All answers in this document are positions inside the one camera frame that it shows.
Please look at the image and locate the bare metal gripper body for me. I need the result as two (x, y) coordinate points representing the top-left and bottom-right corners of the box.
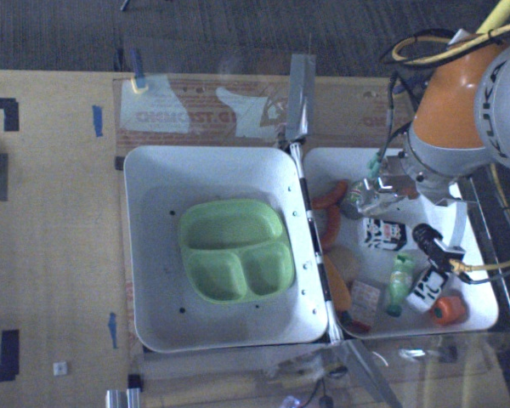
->
(381, 154), (422, 202)

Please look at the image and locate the black and white carton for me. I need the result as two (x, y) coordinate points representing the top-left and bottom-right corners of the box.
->
(362, 217), (409, 252)
(405, 265), (451, 315)

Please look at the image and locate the small green and red can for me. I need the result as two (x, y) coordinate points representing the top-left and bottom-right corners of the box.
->
(338, 179), (370, 221)

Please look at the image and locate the red toy sausage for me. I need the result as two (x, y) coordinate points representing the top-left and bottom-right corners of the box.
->
(311, 179), (350, 211)
(320, 204), (343, 251)

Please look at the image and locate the green plastic bottle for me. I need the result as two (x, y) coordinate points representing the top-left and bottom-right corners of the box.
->
(385, 252), (417, 318)

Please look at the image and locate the brown cardboard board red print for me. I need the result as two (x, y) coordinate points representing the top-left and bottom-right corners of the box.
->
(112, 72), (496, 394)

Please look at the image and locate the orange toy carrot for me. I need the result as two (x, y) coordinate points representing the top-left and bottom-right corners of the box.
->
(322, 254), (354, 313)

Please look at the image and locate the pink square biscuit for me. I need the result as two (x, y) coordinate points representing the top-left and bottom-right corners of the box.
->
(348, 280), (384, 323)

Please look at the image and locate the small red toy pepper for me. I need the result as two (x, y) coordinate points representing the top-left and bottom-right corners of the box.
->
(341, 310), (373, 336)

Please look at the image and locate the orange toy vegetable green stem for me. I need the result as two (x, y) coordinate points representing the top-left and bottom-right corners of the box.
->
(430, 295), (468, 327)

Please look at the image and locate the white plastic tray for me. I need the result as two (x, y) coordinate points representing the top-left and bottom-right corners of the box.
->
(122, 144), (331, 354)
(302, 146), (501, 340)

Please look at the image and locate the green divided plate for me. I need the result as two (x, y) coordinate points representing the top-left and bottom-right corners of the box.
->
(177, 197), (297, 306)

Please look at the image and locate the black cylinder on white bracket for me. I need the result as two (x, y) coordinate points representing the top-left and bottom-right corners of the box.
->
(411, 197), (469, 274)

